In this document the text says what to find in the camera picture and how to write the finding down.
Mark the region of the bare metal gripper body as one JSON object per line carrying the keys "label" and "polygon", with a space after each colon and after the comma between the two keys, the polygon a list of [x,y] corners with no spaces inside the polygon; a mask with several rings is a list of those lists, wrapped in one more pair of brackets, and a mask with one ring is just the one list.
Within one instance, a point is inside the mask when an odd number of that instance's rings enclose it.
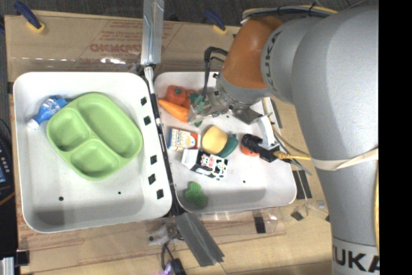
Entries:
{"label": "bare metal gripper body", "polygon": [[250,104],[233,99],[223,90],[208,91],[206,96],[208,104],[205,106],[206,116],[231,115],[247,125],[255,124],[263,118],[263,115],[254,111]]}

